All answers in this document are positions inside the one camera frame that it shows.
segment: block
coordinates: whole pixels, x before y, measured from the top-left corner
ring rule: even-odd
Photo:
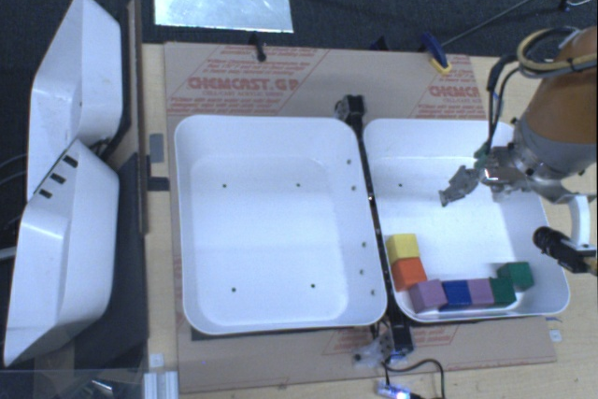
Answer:
[[[515,288],[509,278],[490,278],[495,306],[509,306],[517,301]]]
[[[534,277],[529,263],[521,261],[507,263],[496,272],[498,278],[508,278],[513,283],[515,291],[525,291],[534,285]]]
[[[422,281],[409,288],[409,297],[416,313],[442,307],[447,303],[447,296],[438,279]]]
[[[471,306],[471,296],[469,295],[467,281],[443,281],[442,287],[447,296],[447,303],[441,307],[442,311],[464,309]]]
[[[405,258],[419,258],[420,249],[418,239],[411,233],[392,235],[386,240],[386,251],[389,254],[389,264]]]
[[[391,266],[391,273],[394,289],[398,292],[408,290],[414,284],[428,279],[420,258],[405,258],[395,261]]]
[[[492,286],[489,279],[468,279],[467,288],[471,296],[471,306],[485,307],[494,304],[494,295],[492,294]]]

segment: wooden tabletop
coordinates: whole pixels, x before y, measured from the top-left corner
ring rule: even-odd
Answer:
[[[485,83],[495,59],[472,57],[484,102]],[[143,77],[146,126],[148,134],[163,133],[166,137],[166,110],[164,95],[164,47],[143,46]],[[535,80],[514,77],[506,89],[503,119],[521,115],[537,86]],[[168,159],[152,166],[152,175],[168,176]],[[596,191],[596,165],[583,177],[567,180],[573,191]],[[544,202],[549,224],[561,231],[570,231],[567,207],[555,207]],[[592,235],[596,238],[596,202],[591,204]],[[146,236],[146,258],[149,289],[149,343],[150,359],[154,354],[164,357],[164,369],[177,369],[177,339],[175,320],[175,293],[172,261],[170,197],[168,192],[149,192],[149,233]],[[447,373],[447,397],[528,399],[530,397],[595,397],[598,390],[598,292],[596,278],[590,275],[567,273],[571,290],[568,308],[549,328],[555,330],[558,361],[517,367],[450,371]],[[426,397],[439,396],[439,375],[418,374],[394,378],[393,383],[407,386]],[[366,399],[377,397],[373,379],[345,380],[225,392],[206,392],[181,395],[192,399]]]

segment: orange block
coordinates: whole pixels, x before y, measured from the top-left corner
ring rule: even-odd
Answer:
[[[391,272],[396,291],[407,290],[414,284],[428,280],[420,258],[397,260],[392,264]]]

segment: green block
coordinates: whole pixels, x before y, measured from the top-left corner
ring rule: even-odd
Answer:
[[[498,278],[508,278],[516,291],[525,291],[534,285],[532,269],[527,262],[507,263],[496,272]]]
[[[513,283],[509,278],[490,278],[495,306],[509,306],[517,301]]]

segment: black slot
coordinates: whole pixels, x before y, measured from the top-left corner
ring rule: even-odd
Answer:
[[[75,160],[72,156],[65,155],[63,158],[63,162],[71,165],[73,168],[77,168],[78,166],[78,161]]]
[[[56,173],[52,173],[50,175],[50,178],[52,178],[54,181],[56,181],[57,183],[60,183],[61,185],[66,181],[65,177],[61,177],[60,175],[56,174]]]

